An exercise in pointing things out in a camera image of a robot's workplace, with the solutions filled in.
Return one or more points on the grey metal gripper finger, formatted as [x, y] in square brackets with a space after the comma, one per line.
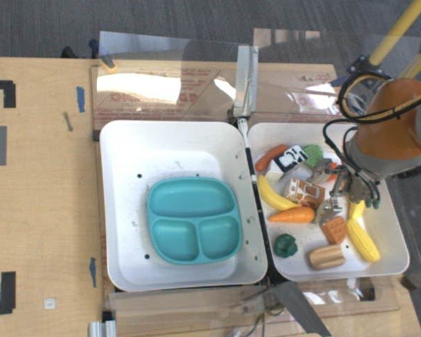
[319, 172]
[327, 211]

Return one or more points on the yellow corn cob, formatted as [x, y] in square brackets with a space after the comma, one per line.
[363, 241]

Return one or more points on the black and white carton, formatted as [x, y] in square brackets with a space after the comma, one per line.
[291, 158]

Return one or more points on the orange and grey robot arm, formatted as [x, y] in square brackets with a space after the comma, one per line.
[389, 132]

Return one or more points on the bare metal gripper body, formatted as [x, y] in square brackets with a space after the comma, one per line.
[354, 186]

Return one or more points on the brown waffle biscuit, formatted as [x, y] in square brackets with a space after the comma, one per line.
[335, 230]

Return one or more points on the small red round thing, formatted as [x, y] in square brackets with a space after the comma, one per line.
[333, 167]

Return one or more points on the green broccoli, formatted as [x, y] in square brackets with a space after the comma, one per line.
[285, 246]

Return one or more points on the brown cardboard board red print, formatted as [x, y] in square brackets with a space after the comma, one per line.
[203, 79]

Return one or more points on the brown and white carton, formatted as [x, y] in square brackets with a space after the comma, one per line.
[303, 191]

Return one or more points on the tan bread roll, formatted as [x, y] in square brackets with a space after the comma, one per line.
[326, 257]

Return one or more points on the blue divided plate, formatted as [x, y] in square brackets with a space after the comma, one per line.
[193, 219]

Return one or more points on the white plastic tray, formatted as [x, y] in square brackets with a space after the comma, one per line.
[386, 230]
[126, 205]

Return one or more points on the yellow banana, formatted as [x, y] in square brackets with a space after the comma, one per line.
[272, 197]

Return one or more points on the orange carrot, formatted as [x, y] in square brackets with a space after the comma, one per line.
[294, 215]

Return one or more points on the orange sausage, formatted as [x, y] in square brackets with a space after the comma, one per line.
[271, 156]

